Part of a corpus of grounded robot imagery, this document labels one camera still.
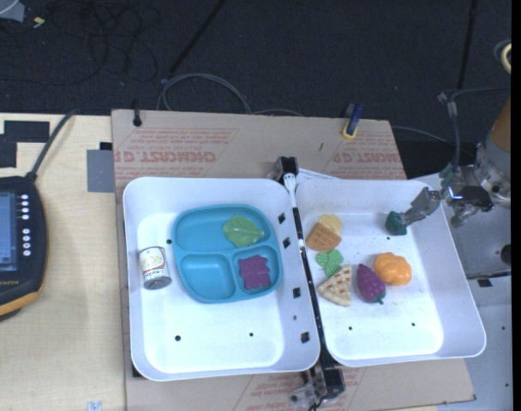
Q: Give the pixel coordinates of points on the white plastic tray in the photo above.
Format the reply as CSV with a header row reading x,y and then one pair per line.
x,y
385,328
213,341

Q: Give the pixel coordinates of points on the orange toy pumpkin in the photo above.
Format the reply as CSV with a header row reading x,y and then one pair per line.
x,y
393,269

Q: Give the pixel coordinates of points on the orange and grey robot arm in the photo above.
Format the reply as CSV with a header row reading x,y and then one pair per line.
x,y
502,135

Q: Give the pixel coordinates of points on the green toy leaf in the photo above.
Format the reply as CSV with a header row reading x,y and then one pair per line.
x,y
330,263

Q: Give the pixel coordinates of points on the light green lettuce leaf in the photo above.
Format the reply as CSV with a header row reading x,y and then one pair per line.
x,y
242,231

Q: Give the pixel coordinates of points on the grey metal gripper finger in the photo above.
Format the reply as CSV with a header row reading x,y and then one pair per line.
x,y
412,216
426,198

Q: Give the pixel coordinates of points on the purple bumpy toy slab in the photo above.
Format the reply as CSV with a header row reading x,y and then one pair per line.
x,y
253,272

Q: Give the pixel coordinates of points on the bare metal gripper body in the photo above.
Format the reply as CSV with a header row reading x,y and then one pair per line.
x,y
496,184

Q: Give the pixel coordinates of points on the thin black and white rod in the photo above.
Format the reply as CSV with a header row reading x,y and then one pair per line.
x,y
308,268

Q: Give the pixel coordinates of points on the purple toy grapes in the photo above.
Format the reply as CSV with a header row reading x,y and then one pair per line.
x,y
369,284

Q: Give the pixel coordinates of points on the brown cardboard board red print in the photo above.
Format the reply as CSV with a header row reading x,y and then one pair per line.
x,y
200,152

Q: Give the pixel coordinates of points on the blue divided plate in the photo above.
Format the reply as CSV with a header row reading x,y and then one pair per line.
x,y
205,272

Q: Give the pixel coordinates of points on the small white labelled can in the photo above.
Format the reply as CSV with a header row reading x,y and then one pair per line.
x,y
154,267

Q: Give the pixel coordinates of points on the yellow toy biscuit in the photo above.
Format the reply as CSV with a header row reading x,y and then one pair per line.
x,y
332,221

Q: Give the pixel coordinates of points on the toy pie slice red lattice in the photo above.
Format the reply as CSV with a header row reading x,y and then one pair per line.
x,y
339,288

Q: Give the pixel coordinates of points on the white printed paper strip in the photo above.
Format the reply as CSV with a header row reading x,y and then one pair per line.
x,y
314,174

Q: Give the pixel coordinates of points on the orange toy waffle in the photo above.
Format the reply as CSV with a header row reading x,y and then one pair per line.
x,y
322,238

